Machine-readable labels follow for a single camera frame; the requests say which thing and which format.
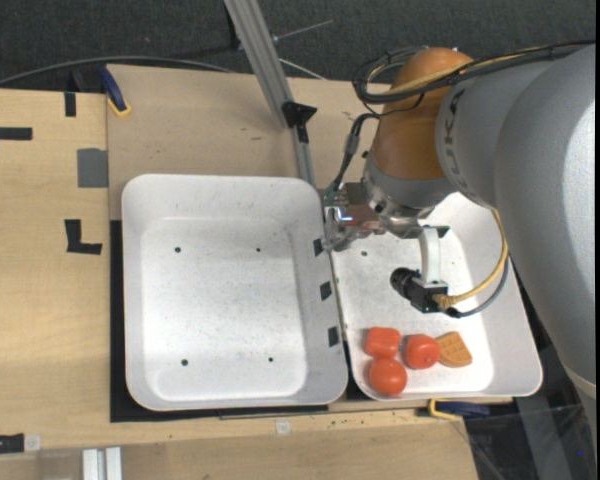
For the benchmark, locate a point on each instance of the pale wood board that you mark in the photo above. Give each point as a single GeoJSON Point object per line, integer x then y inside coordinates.
{"type": "Point", "coordinates": [190, 128]}

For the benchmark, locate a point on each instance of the white plastic tray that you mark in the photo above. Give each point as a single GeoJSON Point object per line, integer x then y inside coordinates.
{"type": "Point", "coordinates": [380, 298]}
{"type": "Point", "coordinates": [220, 298]}

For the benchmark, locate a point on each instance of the orange-red toy fruit with stem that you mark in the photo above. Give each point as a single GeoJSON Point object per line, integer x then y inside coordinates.
{"type": "Point", "coordinates": [420, 351]}

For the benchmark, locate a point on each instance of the orange-red round toy tomato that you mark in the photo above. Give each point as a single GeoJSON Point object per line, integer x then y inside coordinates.
{"type": "Point", "coordinates": [387, 377]}

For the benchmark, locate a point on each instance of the brown waffle biscuit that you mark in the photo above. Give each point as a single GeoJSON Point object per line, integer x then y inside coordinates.
{"type": "Point", "coordinates": [454, 350]}

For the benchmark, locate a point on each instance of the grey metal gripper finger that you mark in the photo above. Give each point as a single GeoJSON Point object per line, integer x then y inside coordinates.
{"type": "Point", "coordinates": [332, 220]}
{"type": "Point", "coordinates": [346, 239]}

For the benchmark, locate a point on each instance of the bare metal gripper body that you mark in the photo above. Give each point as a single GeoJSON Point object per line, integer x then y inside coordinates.
{"type": "Point", "coordinates": [360, 208]}

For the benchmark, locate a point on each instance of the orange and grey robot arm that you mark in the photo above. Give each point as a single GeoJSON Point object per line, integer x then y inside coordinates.
{"type": "Point", "coordinates": [530, 158]}

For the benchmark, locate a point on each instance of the black cylinder on white bracket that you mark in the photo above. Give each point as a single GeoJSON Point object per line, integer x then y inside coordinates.
{"type": "Point", "coordinates": [420, 288]}

